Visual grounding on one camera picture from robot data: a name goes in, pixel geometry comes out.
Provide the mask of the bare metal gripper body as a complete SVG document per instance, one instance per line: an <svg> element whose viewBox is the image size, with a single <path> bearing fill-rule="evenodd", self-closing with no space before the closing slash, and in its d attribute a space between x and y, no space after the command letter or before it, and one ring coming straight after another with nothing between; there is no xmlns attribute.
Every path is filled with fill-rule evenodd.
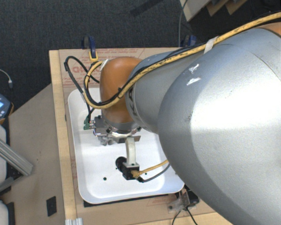
<svg viewBox="0 0 281 225"><path fill-rule="evenodd" d="M92 121L93 133L101 145L112 145L114 143L125 143L127 137L132 137L141 131L141 127L135 122L115 123L104 116L96 116Z"/></svg>

